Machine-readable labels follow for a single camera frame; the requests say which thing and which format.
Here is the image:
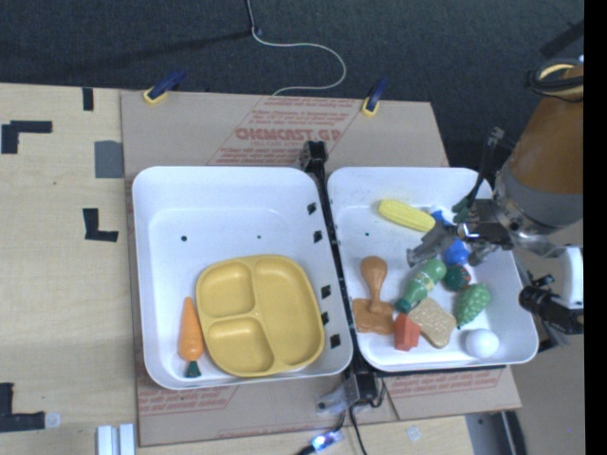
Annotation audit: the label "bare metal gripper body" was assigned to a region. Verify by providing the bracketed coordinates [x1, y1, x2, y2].
[454, 196, 566, 258]

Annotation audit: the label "blue plastic toy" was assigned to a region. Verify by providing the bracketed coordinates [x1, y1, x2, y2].
[429, 205, 471, 267]

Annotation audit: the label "green bottle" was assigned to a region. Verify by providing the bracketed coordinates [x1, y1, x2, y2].
[394, 258, 449, 315]

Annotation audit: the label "red and green strawberry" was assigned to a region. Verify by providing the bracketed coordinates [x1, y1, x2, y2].
[442, 263, 473, 293]

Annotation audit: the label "yellow corn cob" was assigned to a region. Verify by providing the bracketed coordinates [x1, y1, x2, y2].
[377, 198, 437, 234]

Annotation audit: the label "green grapes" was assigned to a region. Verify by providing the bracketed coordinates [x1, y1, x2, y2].
[454, 282, 493, 329]

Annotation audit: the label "brown chicken drumstick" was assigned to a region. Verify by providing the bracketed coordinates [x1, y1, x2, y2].
[359, 255, 390, 315]

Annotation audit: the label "tan bread slice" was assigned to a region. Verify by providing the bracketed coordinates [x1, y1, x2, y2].
[408, 296, 458, 350]

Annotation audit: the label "white plastic tray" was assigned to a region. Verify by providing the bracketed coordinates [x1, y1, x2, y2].
[131, 165, 355, 391]
[326, 165, 541, 373]

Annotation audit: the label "orange red carton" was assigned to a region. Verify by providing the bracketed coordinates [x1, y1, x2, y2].
[393, 312, 422, 353]

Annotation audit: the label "white egg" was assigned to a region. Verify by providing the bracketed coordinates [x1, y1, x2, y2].
[464, 328, 501, 360]

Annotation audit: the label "yellow divided plate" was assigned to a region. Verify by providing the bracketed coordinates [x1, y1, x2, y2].
[194, 253, 326, 379]

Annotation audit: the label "orange carrot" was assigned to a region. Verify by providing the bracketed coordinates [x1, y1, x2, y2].
[177, 296, 206, 379]

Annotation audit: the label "brown cardboard board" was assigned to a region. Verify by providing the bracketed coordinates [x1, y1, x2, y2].
[120, 90, 524, 447]

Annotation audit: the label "black cylinder on white bracket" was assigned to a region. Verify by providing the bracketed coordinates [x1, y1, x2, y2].
[518, 246, 585, 336]

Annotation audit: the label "black block with wires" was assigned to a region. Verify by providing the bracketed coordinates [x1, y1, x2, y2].
[349, 369, 386, 408]
[298, 139, 330, 174]

